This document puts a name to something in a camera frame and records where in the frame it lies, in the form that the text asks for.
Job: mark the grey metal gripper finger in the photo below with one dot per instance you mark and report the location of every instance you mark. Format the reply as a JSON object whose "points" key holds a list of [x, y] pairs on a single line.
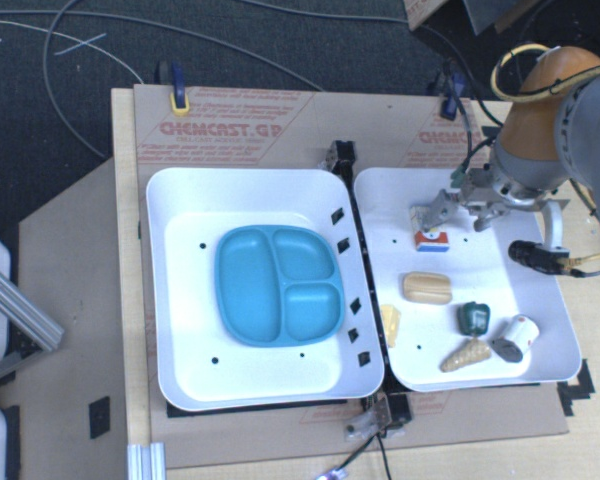
{"points": [[487, 218], [442, 210]]}

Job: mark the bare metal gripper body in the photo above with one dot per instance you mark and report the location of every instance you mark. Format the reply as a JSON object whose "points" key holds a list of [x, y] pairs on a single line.
{"points": [[482, 193]]}

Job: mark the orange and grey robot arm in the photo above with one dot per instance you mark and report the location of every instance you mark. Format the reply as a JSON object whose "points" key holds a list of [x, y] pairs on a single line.
{"points": [[535, 118]]}

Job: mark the orange and white carton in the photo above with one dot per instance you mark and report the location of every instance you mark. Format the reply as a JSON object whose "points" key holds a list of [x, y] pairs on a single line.
{"points": [[432, 242]]}

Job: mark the white plastic tray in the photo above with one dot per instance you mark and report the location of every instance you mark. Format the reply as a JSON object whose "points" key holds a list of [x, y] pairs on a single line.
{"points": [[190, 288], [485, 268]]}

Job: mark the tan bread bun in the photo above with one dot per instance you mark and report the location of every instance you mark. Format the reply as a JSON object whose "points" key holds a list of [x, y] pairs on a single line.
{"points": [[426, 288]]}

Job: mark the green bell pepper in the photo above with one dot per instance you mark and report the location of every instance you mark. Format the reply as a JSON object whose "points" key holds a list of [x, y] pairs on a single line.
{"points": [[474, 319]]}

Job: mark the white can with grey lid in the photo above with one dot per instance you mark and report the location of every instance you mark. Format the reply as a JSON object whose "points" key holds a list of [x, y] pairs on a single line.
{"points": [[519, 335]]}

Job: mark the yellow cheese wedge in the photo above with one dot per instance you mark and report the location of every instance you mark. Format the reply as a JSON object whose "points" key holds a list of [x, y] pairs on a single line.
{"points": [[390, 325]]}

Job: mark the pale yellow corn cob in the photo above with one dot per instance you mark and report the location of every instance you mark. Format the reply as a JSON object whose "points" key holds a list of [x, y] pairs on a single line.
{"points": [[465, 357]]}

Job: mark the brown cardboard board red print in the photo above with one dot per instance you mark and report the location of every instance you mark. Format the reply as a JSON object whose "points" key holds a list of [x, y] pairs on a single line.
{"points": [[260, 128]]}

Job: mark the blue divided plate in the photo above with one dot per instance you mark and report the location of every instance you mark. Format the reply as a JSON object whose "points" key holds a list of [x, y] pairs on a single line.
{"points": [[250, 288]]}

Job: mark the black cylinder on white bracket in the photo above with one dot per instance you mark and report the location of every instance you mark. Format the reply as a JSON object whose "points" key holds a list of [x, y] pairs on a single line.
{"points": [[535, 257]]}

